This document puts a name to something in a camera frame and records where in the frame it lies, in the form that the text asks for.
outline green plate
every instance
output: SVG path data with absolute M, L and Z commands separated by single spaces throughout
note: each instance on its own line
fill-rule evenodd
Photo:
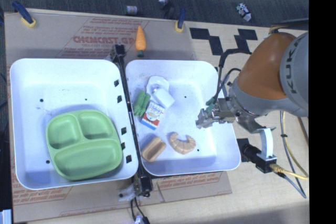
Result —
M 114 170 L 122 161 L 116 128 L 99 110 L 56 116 L 48 123 L 46 135 L 54 167 L 68 180 L 99 176 Z

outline white plastic tray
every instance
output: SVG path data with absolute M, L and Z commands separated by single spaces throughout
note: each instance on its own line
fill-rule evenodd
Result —
M 126 77 L 131 101 L 134 104 L 151 76 L 162 76 L 169 83 L 174 104 L 163 114 L 156 130 L 140 123 L 135 116 L 135 127 L 140 149 L 155 136 L 167 147 L 152 163 L 141 159 L 144 168 L 154 176 L 183 175 L 235 169 L 240 164 L 240 152 L 232 124 L 214 123 L 212 127 L 198 129 L 195 121 L 201 108 L 216 92 L 218 74 L 203 61 L 134 60 L 126 66 Z M 196 140 L 194 151 L 182 155 L 169 144 L 169 136 L 177 132 Z
M 13 63 L 10 75 L 16 175 L 23 186 L 63 187 L 126 179 L 136 173 L 139 161 L 115 64 L 107 60 L 21 59 Z M 51 162 L 46 126 L 54 116 L 81 109 L 107 114 L 125 148 L 117 169 L 96 178 L 69 181 Z

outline blue clamp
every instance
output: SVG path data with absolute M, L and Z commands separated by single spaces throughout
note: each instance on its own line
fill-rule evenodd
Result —
M 36 21 L 31 17 L 29 12 L 26 10 L 26 8 L 19 2 L 19 1 L 13 1 L 12 6 L 17 10 L 22 18 L 21 21 L 27 25 L 28 27 L 34 27 L 36 24 Z
M 185 18 L 185 8 L 181 8 L 179 20 L 175 23 L 175 30 L 179 33 L 183 31 L 184 18 Z
M 0 25 L 5 25 L 5 14 L 3 9 L 0 7 Z

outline orange carrot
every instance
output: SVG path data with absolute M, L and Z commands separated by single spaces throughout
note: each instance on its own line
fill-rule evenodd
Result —
M 139 25 L 138 33 L 136 34 L 135 47 L 139 51 L 138 57 L 143 57 L 143 51 L 146 48 L 146 38 L 141 25 Z

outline brown cylinder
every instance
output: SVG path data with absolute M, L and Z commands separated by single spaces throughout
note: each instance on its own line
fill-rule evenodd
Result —
M 260 43 L 239 73 L 239 88 L 259 98 L 286 98 L 279 70 L 282 56 L 294 39 L 295 36 L 288 33 L 275 33 Z

